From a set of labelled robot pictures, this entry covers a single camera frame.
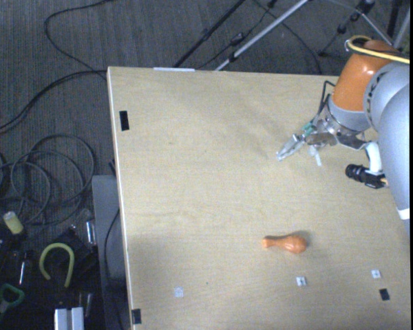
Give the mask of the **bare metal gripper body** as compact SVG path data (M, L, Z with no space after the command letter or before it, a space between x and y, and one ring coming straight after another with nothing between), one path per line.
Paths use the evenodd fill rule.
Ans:
M320 113L305 130L305 142L316 148L340 144L354 150L362 149L367 142L358 136L368 128L363 114L346 113L336 118L332 113Z

